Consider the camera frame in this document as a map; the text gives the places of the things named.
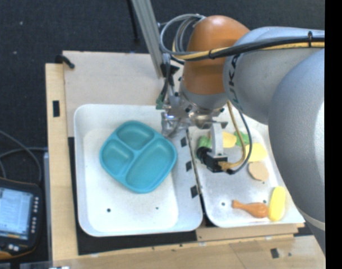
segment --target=blue plastic plate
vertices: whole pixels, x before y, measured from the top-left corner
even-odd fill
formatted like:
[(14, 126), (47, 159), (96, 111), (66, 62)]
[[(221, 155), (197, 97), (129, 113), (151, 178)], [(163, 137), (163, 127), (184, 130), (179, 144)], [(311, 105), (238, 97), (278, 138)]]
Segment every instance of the blue plastic plate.
[(169, 140), (137, 121), (123, 123), (100, 150), (107, 173), (137, 193), (153, 191), (170, 173), (176, 158)]

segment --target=wooden board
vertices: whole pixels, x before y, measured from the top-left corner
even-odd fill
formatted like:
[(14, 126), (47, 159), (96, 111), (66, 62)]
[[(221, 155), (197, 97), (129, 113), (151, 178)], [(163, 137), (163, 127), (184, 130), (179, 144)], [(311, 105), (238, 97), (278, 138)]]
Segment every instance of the wooden board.
[(95, 254), (91, 257), (56, 261), (53, 266), (71, 268), (235, 268), (235, 269), (323, 269), (325, 258), (313, 236), (292, 236), (270, 240), (229, 240), (129, 249), (123, 254)]
[[(110, 266), (110, 263), (108, 263), (106, 260), (110, 260), (111, 257), (113, 257), (112, 260), (114, 260), (115, 256), (120, 256), (119, 260), (126, 259), (126, 263), (130, 262), (131, 260), (138, 260), (138, 258), (140, 258), (140, 260), (142, 260), (141, 262), (147, 264), (146, 260), (148, 258), (152, 260), (156, 258), (157, 260), (159, 260), (158, 262), (164, 262), (162, 266), (166, 267), (168, 260), (173, 260), (172, 255), (169, 255), (171, 253), (175, 253), (174, 250), (176, 250), (176, 254), (180, 254), (180, 262), (186, 262), (186, 256), (194, 254), (195, 257), (192, 257), (191, 259), (193, 260), (197, 256), (199, 256), (199, 258), (201, 258), (201, 263), (203, 263), (202, 258), (205, 258), (209, 261), (213, 260), (214, 262), (219, 260), (220, 264), (230, 264), (229, 262), (232, 262), (232, 260), (227, 253), (230, 249), (229, 246), (225, 244), (229, 244), (230, 242), (235, 240), (266, 240), (269, 237), (265, 236), (271, 235), (283, 237), (289, 236), (289, 234), (297, 232), (297, 226), (302, 226), (296, 224), (285, 224), (277, 226), (248, 226), (246, 228), (237, 229), (207, 228), (205, 226), (201, 226), (196, 231), (198, 242), (181, 244), (181, 247), (180, 244), (176, 244), (170, 245), (170, 247), (126, 249), (122, 251), (79, 256), (77, 252), (70, 160), (67, 144), (68, 132), (66, 114), (67, 107), (64, 87), (64, 69), (63, 65), (61, 64), (46, 64), (45, 71), (47, 86), (48, 147), (50, 158), (49, 170), (52, 216), (52, 256), (54, 261), (66, 259), (82, 259), (93, 260), (93, 262), (95, 262), (96, 258), (100, 258), (100, 260), (104, 260), (105, 258), (105, 260), (101, 261), (101, 263), (105, 262), (105, 266), (106, 264)], [(58, 117), (54, 117), (54, 101), (59, 102), (60, 116)], [(215, 253), (216, 251), (218, 252), (218, 250), (221, 250), (221, 252), (223, 252), (224, 257), (221, 258), (221, 256), (218, 256)], [(159, 251), (162, 251), (162, 253), (158, 253), (160, 254), (160, 256), (155, 256), (154, 252)], [(170, 261), (170, 264), (170, 266), (179, 265), (178, 263), (175, 263), (173, 261)]]

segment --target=dark floor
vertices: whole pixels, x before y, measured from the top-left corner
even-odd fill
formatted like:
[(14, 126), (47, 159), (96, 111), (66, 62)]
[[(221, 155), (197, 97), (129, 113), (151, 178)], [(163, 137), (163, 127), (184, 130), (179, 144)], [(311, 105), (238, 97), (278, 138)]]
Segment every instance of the dark floor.
[[(250, 29), (325, 28), (325, 0), (151, 1), (159, 22), (197, 12), (227, 15)], [(0, 0), (0, 129), (26, 146), (47, 146), (44, 65), (63, 50), (147, 52), (142, 39), (133, 41), (126, 0)], [(0, 154), (15, 147), (0, 135)], [(27, 155), (3, 161), (10, 178), (35, 181)], [(45, 260), (46, 248), (44, 228), (36, 252), (15, 263)]]

